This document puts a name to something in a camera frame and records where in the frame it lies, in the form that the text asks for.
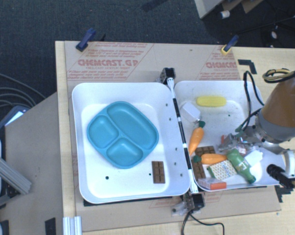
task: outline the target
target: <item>white tray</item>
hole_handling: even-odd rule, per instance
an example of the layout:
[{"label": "white tray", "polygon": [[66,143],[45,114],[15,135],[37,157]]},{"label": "white tray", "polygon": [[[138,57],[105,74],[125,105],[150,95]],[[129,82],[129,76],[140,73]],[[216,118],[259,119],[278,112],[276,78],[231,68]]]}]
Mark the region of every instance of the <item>white tray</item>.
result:
[{"label": "white tray", "polygon": [[[251,112],[262,107],[258,102],[251,82],[248,82],[247,88],[251,99]],[[201,117],[206,125],[204,126],[204,136],[199,147],[214,146],[218,153],[218,145],[221,143],[221,136],[229,133],[235,134],[235,129],[247,118],[248,104],[244,90],[243,81],[181,81],[175,86],[175,94],[179,109],[186,102],[193,103],[201,112]],[[226,98],[227,103],[222,107],[200,107],[196,104],[196,98],[205,95],[218,95]],[[189,144],[190,136],[196,126],[181,117],[184,133],[187,144]],[[253,125],[255,117],[250,120],[250,125]],[[285,163],[282,155],[275,155],[268,150],[259,149],[263,153],[261,162],[254,165],[250,171],[256,177],[254,184],[249,184],[241,175],[235,175],[225,179],[227,183],[226,189],[235,188],[250,188],[269,185],[278,185],[279,182],[267,174],[266,168],[270,164],[275,164],[285,168]],[[204,165],[204,171],[207,178],[211,175],[206,170],[208,167]]]},{"label": "white tray", "polygon": [[[152,83],[82,83],[72,93],[79,187],[94,204],[183,195],[190,187],[181,134],[169,88]],[[107,105],[125,101],[157,128],[155,149],[139,164],[120,169],[109,163],[87,139],[87,125]],[[165,183],[154,184],[152,161],[163,161]]]}]

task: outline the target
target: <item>wooden table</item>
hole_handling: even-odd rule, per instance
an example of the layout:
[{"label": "wooden table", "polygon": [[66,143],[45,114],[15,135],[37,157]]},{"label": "wooden table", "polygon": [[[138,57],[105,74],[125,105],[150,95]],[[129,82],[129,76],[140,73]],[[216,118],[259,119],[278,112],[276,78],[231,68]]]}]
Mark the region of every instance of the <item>wooden table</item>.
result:
[{"label": "wooden table", "polygon": [[[64,217],[76,216],[74,199],[73,167],[71,154],[70,119],[68,114],[68,93],[66,77],[66,56],[65,42],[55,43],[56,69],[57,69],[57,94],[59,111],[59,133],[61,151],[61,175],[63,193],[63,215]],[[256,85],[261,91],[263,100],[270,95],[274,85],[266,84],[262,80],[262,74],[270,69],[288,68],[295,70],[295,49],[273,49],[273,48],[251,48],[233,47],[235,60],[252,60],[257,68],[258,74],[254,75]],[[240,76],[249,69],[248,66],[238,65]],[[284,143],[288,148],[295,149],[295,139],[289,143]],[[268,212],[249,214],[242,216],[232,216],[223,218],[213,218],[202,220],[213,223],[222,222],[225,225],[226,234],[232,235],[252,235],[252,234],[281,234],[295,235],[295,190],[290,195],[283,196],[280,212]],[[137,226],[122,229],[102,230],[85,232],[86,235],[169,235],[180,234],[181,222],[171,222],[158,225]],[[197,224],[195,221],[188,221],[185,227],[185,234],[222,234],[221,226],[206,227]]]}]

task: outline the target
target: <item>toy bottle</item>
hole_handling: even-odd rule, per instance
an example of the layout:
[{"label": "toy bottle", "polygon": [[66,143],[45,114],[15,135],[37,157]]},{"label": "toy bottle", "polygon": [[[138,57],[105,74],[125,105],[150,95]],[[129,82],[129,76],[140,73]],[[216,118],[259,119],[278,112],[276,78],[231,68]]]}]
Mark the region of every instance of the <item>toy bottle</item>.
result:
[{"label": "toy bottle", "polygon": [[250,184],[254,183],[256,178],[250,172],[250,165],[240,155],[237,149],[232,149],[227,153],[227,159],[230,160],[236,171],[241,174]]}]

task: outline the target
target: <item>small box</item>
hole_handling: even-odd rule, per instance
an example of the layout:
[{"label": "small box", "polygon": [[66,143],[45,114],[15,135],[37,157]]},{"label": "small box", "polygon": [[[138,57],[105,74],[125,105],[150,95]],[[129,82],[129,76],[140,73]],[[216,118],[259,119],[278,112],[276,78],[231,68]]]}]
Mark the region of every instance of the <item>small box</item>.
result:
[{"label": "small box", "polygon": [[209,190],[226,189],[227,183],[216,178],[201,178],[197,180],[198,184]]},{"label": "small box", "polygon": [[237,174],[235,167],[229,160],[221,161],[217,164],[210,165],[207,167],[213,178],[223,180]]}]

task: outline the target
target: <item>blue divided plate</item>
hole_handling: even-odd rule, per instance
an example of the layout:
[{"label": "blue divided plate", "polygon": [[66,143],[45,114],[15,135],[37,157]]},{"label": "blue divided plate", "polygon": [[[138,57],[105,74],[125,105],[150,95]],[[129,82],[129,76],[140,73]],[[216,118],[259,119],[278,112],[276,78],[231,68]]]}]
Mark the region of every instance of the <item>blue divided plate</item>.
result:
[{"label": "blue divided plate", "polygon": [[101,110],[88,124],[87,136],[99,153],[122,169],[131,168],[145,159],[159,139],[152,122],[123,101]]}]

